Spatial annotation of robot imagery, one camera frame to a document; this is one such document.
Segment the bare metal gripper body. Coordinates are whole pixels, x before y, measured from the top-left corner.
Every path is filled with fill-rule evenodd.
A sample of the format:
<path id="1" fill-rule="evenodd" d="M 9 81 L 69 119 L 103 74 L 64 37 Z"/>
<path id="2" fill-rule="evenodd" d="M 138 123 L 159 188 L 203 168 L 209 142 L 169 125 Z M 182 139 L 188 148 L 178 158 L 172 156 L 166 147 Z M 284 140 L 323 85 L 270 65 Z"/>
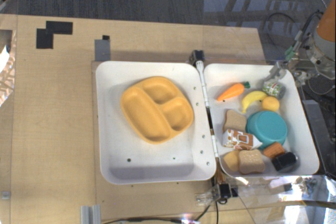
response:
<path id="1" fill-rule="evenodd" d="M 296 79 L 323 76 L 335 78 L 335 43 L 308 42 L 298 50 L 291 46 L 286 50 L 286 67 Z"/>

